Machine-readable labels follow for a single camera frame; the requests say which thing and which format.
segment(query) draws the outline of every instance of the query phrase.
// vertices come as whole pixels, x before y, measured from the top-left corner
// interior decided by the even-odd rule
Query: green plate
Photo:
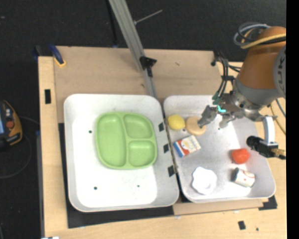
[[[96,148],[100,161],[114,169],[138,169],[152,165],[157,144],[152,123],[135,113],[112,112],[96,122]]]

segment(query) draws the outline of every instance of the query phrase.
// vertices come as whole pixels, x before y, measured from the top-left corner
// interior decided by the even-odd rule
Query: black carpet
[[[286,27],[287,0],[127,0],[139,22],[144,48],[218,50],[231,61],[243,61],[246,51],[232,37],[248,21]],[[115,22],[119,47],[126,47]],[[0,100],[22,117],[27,136],[0,153],[0,226],[5,239],[40,238],[36,137],[39,133],[37,63],[40,45],[49,55],[55,45],[113,46],[105,0],[0,0]]]

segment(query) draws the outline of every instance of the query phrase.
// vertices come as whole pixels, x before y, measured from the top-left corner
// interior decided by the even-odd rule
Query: white tray
[[[98,159],[94,125],[106,112],[133,112],[146,116],[153,124],[156,162],[142,169],[118,170]],[[74,94],[64,103],[66,163],[69,199],[82,212],[126,210],[171,206],[179,196],[160,103],[145,95]]]
[[[166,118],[178,114],[187,119],[201,116],[207,105],[213,106],[212,96],[171,96],[164,101],[163,109]],[[276,186],[267,159],[246,144],[249,136],[258,136],[255,123],[243,118],[229,122],[226,128],[219,128],[220,121],[221,116],[218,115],[207,125],[206,132],[196,137],[201,145],[200,150],[181,158],[173,147],[181,190],[186,198],[195,203],[204,203],[271,197]],[[171,143],[189,136],[186,130],[168,128],[168,133]],[[235,164],[230,156],[231,150],[239,148],[246,148],[251,154],[248,162],[241,165]],[[210,195],[202,195],[191,186],[192,173],[198,166],[214,171],[218,177],[217,187]],[[256,175],[252,188],[231,181],[236,167]]]

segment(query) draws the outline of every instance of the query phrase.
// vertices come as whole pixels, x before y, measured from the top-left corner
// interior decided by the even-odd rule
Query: lemon
[[[167,118],[167,123],[171,129],[180,130],[186,127],[185,120],[177,114],[171,115]]]

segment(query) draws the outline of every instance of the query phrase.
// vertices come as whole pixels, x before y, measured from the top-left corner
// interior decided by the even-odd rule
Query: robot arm
[[[254,28],[258,34],[256,39],[249,37],[255,34]],[[226,127],[236,118],[246,117],[255,122],[262,121],[265,139],[251,136],[247,140],[248,146],[265,157],[285,159],[284,153],[278,149],[278,144],[274,141],[275,129],[272,121],[276,117],[263,116],[259,111],[277,98],[286,98],[286,29],[258,23],[244,24],[240,29],[248,33],[243,36],[239,32],[234,36],[234,42],[237,44],[237,36],[242,36],[243,41],[239,45],[249,48],[249,51],[238,76],[232,80],[233,89],[230,93],[222,91],[215,94],[213,104],[217,106],[207,106],[198,125],[203,127],[217,115],[222,116],[220,128]],[[224,73],[223,81],[227,81],[227,77],[228,74]]]

